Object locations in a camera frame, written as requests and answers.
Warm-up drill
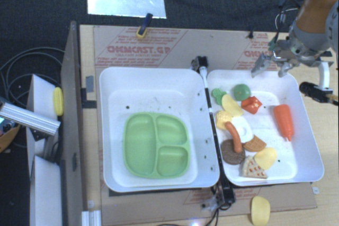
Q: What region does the white plastic tray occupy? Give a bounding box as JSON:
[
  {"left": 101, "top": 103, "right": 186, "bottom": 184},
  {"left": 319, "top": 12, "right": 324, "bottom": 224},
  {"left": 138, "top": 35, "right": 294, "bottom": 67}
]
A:
[
  {"left": 206, "top": 69, "right": 325, "bottom": 187},
  {"left": 99, "top": 66, "right": 220, "bottom": 193}
]

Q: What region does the brown waffle piece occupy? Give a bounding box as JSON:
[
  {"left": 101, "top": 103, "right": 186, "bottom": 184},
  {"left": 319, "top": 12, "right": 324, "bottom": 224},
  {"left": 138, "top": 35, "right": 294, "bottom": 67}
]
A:
[{"left": 243, "top": 134, "right": 267, "bottom": 152}]

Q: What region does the brown burger patty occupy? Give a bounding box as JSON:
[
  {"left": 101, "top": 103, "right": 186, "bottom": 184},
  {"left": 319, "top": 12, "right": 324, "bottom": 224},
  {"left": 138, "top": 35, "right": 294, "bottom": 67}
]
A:
[{"left": 220, "top": 139, "right": 246, "bottom": 166}]

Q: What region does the black block with thin wires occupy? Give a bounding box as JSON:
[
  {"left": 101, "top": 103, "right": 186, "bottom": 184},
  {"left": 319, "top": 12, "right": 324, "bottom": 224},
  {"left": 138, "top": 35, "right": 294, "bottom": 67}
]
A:
[
  {"left": 191, "top": 55, "right": 210, "bottom": 71},
  {"left": 211, "top": 179, "right": 236, "bottom": 207}
]

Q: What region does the yellow corn cob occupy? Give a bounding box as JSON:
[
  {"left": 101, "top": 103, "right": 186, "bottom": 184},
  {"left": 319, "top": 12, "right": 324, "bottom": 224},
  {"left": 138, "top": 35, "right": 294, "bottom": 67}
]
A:
[{"left": 52, "top": 86, "right": 64, "bottom": 116}]

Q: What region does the green divided plate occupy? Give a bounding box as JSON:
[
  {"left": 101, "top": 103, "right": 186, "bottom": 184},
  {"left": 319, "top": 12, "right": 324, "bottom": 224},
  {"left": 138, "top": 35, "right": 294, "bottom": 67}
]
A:
[{"left": 123, "top": 112, "right": 191, "bottom": 179}]

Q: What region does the brown cardboard board red print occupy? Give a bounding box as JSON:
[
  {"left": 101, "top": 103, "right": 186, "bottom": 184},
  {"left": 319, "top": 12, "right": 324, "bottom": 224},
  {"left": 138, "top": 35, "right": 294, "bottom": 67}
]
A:
[{"left": 93, "top": 25, "right": 318, "bottom": 226}]

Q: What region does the orange sausage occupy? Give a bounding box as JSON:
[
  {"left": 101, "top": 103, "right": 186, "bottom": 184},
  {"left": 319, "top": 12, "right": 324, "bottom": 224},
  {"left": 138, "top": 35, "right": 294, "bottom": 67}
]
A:
[{"left": 225, "top": 121, "right": 243, "bottom": 153}]

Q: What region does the green round toy fruit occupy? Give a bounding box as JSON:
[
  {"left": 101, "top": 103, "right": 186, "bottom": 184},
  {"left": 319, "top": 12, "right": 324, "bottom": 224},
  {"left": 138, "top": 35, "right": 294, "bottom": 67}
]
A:
[{"left": 233, "top": 83, "right": 252, "bottom": 102}]

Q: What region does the white fried egg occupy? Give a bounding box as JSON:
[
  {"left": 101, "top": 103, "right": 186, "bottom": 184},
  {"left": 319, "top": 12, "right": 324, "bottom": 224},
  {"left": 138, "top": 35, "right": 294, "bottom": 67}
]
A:
[{"left": 230, "top": 115, "right": 254, "bottom": 144}]

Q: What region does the orange carrot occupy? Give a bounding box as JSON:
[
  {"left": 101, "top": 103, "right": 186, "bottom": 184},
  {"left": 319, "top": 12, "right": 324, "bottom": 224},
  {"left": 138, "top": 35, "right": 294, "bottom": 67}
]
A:
[{"left": 273, "top": 104, "right": 294, "bottom": 142}]

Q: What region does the thin black and white rod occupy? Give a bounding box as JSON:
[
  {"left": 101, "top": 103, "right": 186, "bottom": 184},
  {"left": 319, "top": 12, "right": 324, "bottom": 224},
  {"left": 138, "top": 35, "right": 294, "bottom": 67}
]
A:
[{"left": 200, "top": 66, "right": 226, "bottom": 186}]

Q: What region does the yellow potato chip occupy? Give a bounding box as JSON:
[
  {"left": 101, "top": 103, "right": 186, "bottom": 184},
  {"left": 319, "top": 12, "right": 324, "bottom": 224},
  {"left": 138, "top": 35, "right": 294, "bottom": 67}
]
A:
[
  {"left": 248, "top": 195, "right": 271, "bottom": 226},
  {"left": 253, "top": 147, "right": 278, "bottom": 170}
]

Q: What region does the green toy vegetable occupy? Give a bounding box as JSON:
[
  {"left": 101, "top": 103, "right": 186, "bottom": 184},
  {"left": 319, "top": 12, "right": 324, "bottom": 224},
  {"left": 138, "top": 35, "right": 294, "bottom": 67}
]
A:
[{"left": 211, "top": 88, "right": 227, "bottom": 105}]

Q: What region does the black cylinder on white bracket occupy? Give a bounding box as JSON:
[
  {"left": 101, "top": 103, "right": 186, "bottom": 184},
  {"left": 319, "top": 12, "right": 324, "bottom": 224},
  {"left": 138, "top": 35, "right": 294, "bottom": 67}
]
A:
[{"left": 299, "top": 60, "right": 335, "bottom": 104}]

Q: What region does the yellow banana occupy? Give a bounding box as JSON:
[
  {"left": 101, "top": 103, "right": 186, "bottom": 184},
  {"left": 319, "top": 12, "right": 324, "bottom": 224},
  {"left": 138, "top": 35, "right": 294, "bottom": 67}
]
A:
[{"left": 221, "top": 94, "right": 244, "bottom": 117}]

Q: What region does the pizza slice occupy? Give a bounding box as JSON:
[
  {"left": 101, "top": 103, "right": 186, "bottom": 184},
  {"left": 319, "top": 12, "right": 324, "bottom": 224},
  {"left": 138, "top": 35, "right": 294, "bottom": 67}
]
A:
[{"left": 239, "top": 155, "right": 268, "bottom": 179}]

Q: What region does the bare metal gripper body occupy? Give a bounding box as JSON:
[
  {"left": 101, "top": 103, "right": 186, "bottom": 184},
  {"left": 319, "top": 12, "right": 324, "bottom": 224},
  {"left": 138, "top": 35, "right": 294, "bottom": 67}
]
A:
[{"left": 270, "top": 39, "right": 323, "bottom": 67}]

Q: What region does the yellow toy corn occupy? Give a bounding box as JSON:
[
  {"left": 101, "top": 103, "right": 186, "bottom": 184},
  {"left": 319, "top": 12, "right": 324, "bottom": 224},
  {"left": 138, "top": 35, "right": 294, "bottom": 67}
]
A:
[{"left": 215, "top": 110, "right": 233, "bottom": 130}]

